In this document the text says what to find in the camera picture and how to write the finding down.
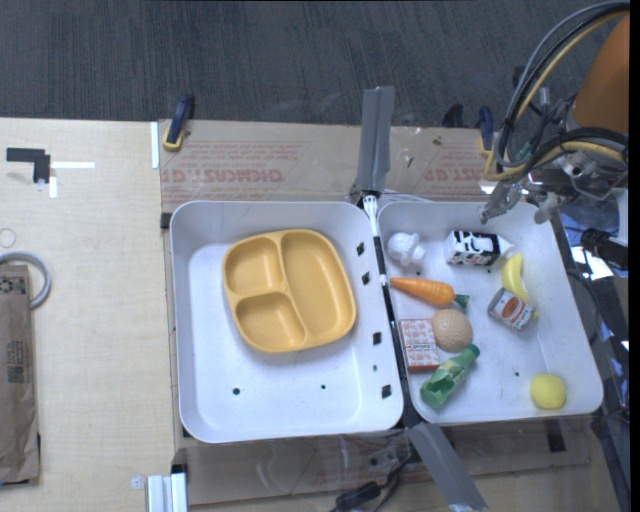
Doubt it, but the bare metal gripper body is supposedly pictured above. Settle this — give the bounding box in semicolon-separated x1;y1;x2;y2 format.
520;151;628;204

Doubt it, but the black and white milk carton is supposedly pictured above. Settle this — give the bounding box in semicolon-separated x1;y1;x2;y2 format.
443;229;516;268

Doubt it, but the yellow banana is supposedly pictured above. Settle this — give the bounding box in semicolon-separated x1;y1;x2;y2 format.
500;252;539;321

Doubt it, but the orange and white can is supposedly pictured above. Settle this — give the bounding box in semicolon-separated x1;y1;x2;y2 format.
486;287;538;332

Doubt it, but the orange carrot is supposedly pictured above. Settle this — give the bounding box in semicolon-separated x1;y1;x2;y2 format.
389;276;471;309

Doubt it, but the tan bread roll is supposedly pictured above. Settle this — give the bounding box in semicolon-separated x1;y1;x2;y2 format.
430;308;475;353

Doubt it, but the white plastic tray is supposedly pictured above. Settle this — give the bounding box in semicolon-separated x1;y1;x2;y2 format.
375;199;606;428
168;199;406;445

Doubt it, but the orange patterned carton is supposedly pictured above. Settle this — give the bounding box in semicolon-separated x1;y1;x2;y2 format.
397;318;442;374

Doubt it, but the yellow lemon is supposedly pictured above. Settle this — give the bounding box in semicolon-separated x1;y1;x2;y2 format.
529;372;568;412

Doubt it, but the green plastic bottle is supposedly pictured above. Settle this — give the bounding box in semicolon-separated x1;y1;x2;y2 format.
419;343;482;411

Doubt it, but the yellow divided plate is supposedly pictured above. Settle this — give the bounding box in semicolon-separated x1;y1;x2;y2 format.
221;228;358;355

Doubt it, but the brown cardboard board red print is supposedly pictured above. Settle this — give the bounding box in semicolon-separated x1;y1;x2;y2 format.
158;118;604;507

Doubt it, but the brown paper bag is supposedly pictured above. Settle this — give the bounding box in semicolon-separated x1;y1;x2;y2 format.
0;264;42;486

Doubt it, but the black cylinder on white bracket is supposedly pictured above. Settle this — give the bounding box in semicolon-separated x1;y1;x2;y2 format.
579;227;630;271

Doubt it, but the grey ring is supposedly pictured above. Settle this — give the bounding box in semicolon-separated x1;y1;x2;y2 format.
0;250;53;310

